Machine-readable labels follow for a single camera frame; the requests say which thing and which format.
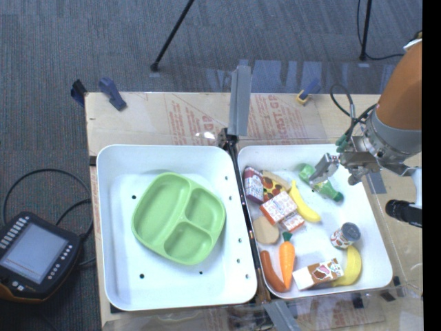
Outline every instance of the soda can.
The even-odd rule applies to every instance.
[[[361,237],[357,225],[346,222],[331,235],[331,243],[338,249],[347,249]]]

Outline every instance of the carrot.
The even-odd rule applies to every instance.
[[[262,261],[263,274],[271,287],[277,292],[286,292],[285,284],[278,278],[271,264],[271,257],[268,250],[260,252],[260,260]]]
[[[280,260],[280,269],[282,270],[283,283],[287,289],[291,287],[292,271],[294,269],[294,259],[296,258],[296,249],[289,241],[292,234],[283,232],[283,243],[278,248],[278,258]]]

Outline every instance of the gray carpet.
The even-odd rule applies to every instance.
[[[297,93],[318,77],[322,93],[335,83],[351,94],[381,93],[422,29],[422,0],[372,0],[365,60],[368,0],[359,11],[358,1],[195,0],[152,72],[188,0],[0,0],[1,201],[40,168],[89,183],[84,109],[70,96],[77,79],[90,92],[104,76],[120,91],[229,92],[242,64],[252,67],[252,92]],[[87,197],[71,177],[42,172],[16,186],[5,215],[30,210],[53,222]],[[80,205],[63,226],[80,234],[91,214]],[[93,256],[91,234],[81,258]],[[100,328],[94,264],[44,304],[0,301],[0,330]]]

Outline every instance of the sausage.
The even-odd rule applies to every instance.
[[[285,284],[278,278],[276,272],[271,264],[271,257],[267,250],[262,250],[260,252],[260,260],[262,261],[263,273],[265,279],[271,285],[271,287],[277,292],[286,292],[287,289]]]

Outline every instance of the white tray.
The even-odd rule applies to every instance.
[[[97,157],[105,292],[126,310],[245,303],[257,280],[233,162],[214,146],[111,145]],[[209,256],[196,265],[173,262],[134,236],[132,214],[158,174],[176,172],[224,203],[226,220]]]
[[[268,170],[291,182],[296,180],[297,188],[305,203],[319,213],[322,220],[318,223],[308,221],[294,231],[291,242],[296,249],[294,269],[303,268],[312,263],[319,263],[337,258],[342,268],[346,266],[346,251],[332,246],[331,234],[345,222],[356,224],[361,231],[361,238],[354,243],[362,257],[360,278],[347,286],[331,287],[323,283],[314,288],[300,291],[294,280],[287,292],[276,292],[269,284],[267,287],[276,296],[284,299],[312,297],[337,292],[351,292],[383,288],[392,278],[392,266],[384,242],[373,215],[364,186],[361,183],[350,186],[347,183],[349,172],[342,166],[330,178],[333,187],[343,193],[344,200],[336,203],[313,192],[309,185],[298,176],[298,166],[308,163],[315,166],[328,152],[337,155],[335,145],[286,145],[286,146],[247,146],[238,153],[238,167],[241,173],[247,166],[257,170]],[[262,216],[259,205],[247,202],[251,220]],[[274,271],[282,280],[278,263],[278,246],[283,242],[280,234],[275,244],[257,243],[259,251],[268,250]]]

